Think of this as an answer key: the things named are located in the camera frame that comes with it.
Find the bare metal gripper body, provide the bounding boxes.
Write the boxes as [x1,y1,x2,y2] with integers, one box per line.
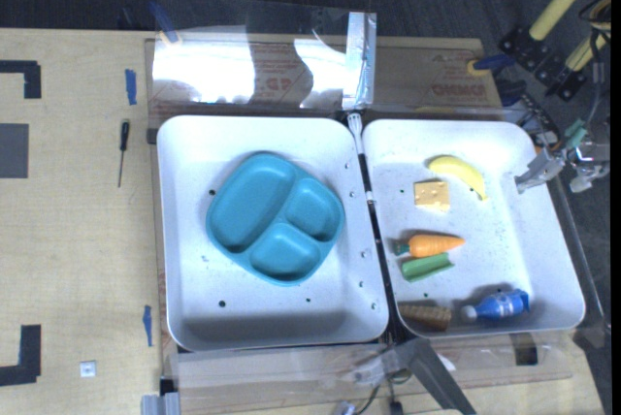
[562,142,611,180]

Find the yellow banana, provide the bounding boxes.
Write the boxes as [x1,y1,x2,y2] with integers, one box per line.
[427,154,488,202]

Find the white plastic tray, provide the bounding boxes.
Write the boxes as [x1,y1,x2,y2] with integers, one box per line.
[155,114,390,352]
[361,118,587,339]

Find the yellow cheese slice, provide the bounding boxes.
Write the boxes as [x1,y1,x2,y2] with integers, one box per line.
[412,178,451,213]

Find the orange carrot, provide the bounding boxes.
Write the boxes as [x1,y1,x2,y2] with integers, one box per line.
[392,233,466,259]

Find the blue and white bottle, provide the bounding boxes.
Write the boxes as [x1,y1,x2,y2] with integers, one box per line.
[459,288,531,325]

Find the green celery stick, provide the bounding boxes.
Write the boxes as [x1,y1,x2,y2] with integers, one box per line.
[400,251,455,283]

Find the blue divided plate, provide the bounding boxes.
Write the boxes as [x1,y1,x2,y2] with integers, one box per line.
[205,151,346,287]

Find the black screwdriver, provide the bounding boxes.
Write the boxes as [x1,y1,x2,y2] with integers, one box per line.
[116,118,131,189]

